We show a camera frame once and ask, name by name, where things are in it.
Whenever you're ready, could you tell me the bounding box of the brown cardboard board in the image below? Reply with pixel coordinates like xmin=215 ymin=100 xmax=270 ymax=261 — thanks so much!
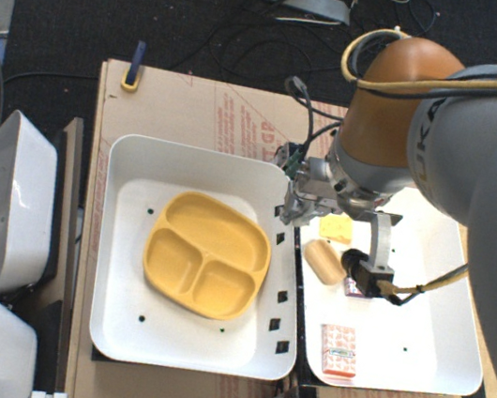
xmin=43 ymin=56 xmax=497 ymax=398

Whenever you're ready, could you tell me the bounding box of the yellow cheese slice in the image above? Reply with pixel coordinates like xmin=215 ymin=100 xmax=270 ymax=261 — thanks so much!
xmin=316 ymin=209 xmax=358 ymax=247

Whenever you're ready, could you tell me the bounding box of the yellow divided plate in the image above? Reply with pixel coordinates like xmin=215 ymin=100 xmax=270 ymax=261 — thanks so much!
xmin=133 ymin=184 xmax=281 ymax=329

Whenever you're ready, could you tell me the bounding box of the small pink packet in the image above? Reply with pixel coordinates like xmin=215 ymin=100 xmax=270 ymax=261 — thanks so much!
xmin=340 ymin=276 xmax=369 ymax=301

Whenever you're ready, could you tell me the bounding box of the tan bread roll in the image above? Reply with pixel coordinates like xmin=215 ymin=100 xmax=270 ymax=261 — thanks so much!
xmin=298 ymin=236 xmax=353 ymax=289

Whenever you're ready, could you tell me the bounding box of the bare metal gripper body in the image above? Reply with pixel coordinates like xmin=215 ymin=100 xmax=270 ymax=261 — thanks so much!
xmin=285 ymin=153 xmax=398 ymax=226

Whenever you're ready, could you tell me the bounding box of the black cylinder on white bracket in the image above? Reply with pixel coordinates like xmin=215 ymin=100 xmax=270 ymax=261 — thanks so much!
xmin=335 ymin=206 xmax=406 ymax=303

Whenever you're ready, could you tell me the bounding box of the orange and white carton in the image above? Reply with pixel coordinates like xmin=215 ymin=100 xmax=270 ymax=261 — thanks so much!
xmin=312 ymin=322 xmax=366 ymax=381

